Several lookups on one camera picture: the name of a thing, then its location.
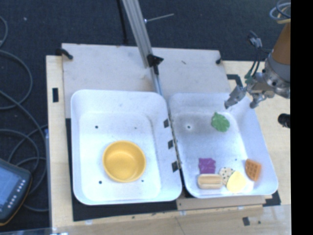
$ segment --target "yellow bowl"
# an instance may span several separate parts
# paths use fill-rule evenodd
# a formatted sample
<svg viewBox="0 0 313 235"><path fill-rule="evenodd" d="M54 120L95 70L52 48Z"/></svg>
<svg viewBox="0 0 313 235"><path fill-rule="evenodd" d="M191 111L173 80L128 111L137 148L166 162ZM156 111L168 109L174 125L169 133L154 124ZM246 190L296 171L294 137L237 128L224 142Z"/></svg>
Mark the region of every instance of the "yellow bowl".
<svg viewBox="0 0 313 235"><path fill-rule="evenodd" d="M140 178L146 169L146 157L138 145L116 141L108 145L102 156L103 167L110 178L127 183Z"/></svg>

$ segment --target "robotic arm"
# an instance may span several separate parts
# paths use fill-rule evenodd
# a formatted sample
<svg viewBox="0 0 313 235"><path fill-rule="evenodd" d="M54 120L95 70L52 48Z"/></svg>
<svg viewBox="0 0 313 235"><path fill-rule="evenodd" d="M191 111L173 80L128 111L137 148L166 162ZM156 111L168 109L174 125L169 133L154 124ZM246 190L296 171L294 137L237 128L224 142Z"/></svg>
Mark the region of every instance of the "robotic arm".
<svg viewBox="0 0 313 235"><path fill-rule="evenodd" d="M253 101L251 108L259 105L259 102L273 98L275 94L284 98L290 98L290 53L291 53L291 17L286 13L291 8L290 2L279 1L275 8L270 12L270 16L278 23L285 24L273 50L270 52L265 61L265 67L262 72L257 72L259 62L253 74L254 62L251 70L245 76L246 87L237 86L229 95L229 99L225 102L226 109L238 103L246 93L252 95ZM250 32L249 41L253 44L260 55L262 43L253 32Z"/></svg>

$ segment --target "dark background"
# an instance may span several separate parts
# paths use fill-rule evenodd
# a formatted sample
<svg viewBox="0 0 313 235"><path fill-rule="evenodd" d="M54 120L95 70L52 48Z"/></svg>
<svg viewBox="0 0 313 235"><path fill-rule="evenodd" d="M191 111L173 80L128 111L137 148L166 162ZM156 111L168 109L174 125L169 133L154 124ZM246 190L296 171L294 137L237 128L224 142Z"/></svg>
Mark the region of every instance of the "dark background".
<svg viewBox="0 0 313 235"><path fill-rule="evenodd" d="M253 30L264 48L272 48L283 25L269 16L279 0L139 0L144 18L174 13L173 17L147 24L153 47L217 49L224 60L253 60L254 50L246 41ZM101 45L123 44L123 32L116 0L0 0L0 17L8 25L8 36L0 50L18 56L33 78L31 94L22 106L40 126L47 124L45 56L54 55L61 43ZM126 19L129 45L135 41ZM0 39L4 24L0 22ZM21 100L29 88L25 69L0 53L0 91ZM0 95L0 108L12 102ZM28 134L36 129L32 119L19 107L0 110L0 129ZM45 144L38 133L32 136L42 157ZM19 135L0 132L0 158L8 160ZM12 157L16 164L34 156L34 147L24 142ZM32 168L33 163L26 163ZM34 182L44 173L45 161L34 172ZM26 203L45 209L46 178ZM0 232L49 226L48 212L22 207Z"/></svg>

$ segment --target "wooden table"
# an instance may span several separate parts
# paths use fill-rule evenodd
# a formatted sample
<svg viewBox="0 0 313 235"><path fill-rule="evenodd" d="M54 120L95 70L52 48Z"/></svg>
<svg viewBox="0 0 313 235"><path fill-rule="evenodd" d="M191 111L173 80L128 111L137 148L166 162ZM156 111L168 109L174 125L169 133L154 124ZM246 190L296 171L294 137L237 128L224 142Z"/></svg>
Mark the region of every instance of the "wooden table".
<svg viewBox="0 0 313 235"><path fill-rule="evenodd" d="M227 74L243 76L252 62L223 61ZM255 109L270 153L278 181L280 206L262 207L239 201L236 206L223 201L182 203L177 211L99 218L74 222L72 218L65 102L63 61L61 56L46 57L47 100L49 124L49 186L51 226L55 233L75 234L219 234L247 232L252 234L276 231L291 232L291 168L290 129L282 127L277 118L290 113L290 101L279 96L267 99ZM53 89L58 88L58 101L53 102Z"/></svg>

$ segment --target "device screen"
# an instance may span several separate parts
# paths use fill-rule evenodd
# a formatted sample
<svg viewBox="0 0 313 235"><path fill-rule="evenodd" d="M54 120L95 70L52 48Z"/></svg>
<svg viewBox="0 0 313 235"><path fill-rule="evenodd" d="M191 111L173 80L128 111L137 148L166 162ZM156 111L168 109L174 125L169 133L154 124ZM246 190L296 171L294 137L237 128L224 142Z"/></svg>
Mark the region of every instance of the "device screen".
<svg viewBox="0 0 313 235"><path fill-rule="evenodd" d="M0 167L0 207L4 205L19 179L16 174Z"/></svg>

